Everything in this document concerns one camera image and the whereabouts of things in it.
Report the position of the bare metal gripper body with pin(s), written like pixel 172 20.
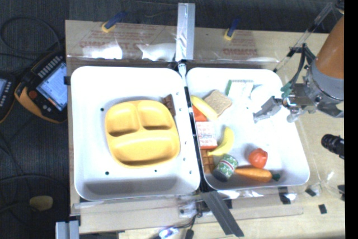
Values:
pixel 303 99

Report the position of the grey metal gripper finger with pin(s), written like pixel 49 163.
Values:
pixel 270 103
pixel 261 116

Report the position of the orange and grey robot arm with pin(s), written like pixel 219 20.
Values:
pixel 331 53

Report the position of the white round bottle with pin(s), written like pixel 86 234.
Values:
pixel 260 93

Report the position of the white plastic tray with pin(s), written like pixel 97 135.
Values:
pixel 89 126
pixel 279 142

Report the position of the green and white carton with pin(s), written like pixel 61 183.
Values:
pixel 239 88

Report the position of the yellow banana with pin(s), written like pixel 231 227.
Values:
pixel 203 107
pixel 227 142

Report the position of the brown bread slice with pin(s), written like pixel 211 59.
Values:
pixel 219 102

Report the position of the orange carrot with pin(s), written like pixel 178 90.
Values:
pixel 254 173

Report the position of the white and red carton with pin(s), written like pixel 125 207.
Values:
pixel 206 134

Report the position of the green and white can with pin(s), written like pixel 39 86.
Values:
pixel 226 166

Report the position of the orange-red block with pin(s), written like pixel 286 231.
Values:
pixel 198 115

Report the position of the brown waffle biscuit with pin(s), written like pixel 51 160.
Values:
pixel 207 162

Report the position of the thin black and white rod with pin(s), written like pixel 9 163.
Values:
pixel 186 92

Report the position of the brown cardboard board, red print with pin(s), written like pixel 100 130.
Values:
pixel 212 44

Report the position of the brown chocolate bar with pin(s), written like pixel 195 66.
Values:
pixel 169 103

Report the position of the yellow divided plate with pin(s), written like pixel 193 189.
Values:
pixel 142 137

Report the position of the yellow round object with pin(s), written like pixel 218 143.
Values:
pixel 41 202

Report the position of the black cylinder on white bracket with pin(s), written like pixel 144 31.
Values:
pixel 334 144

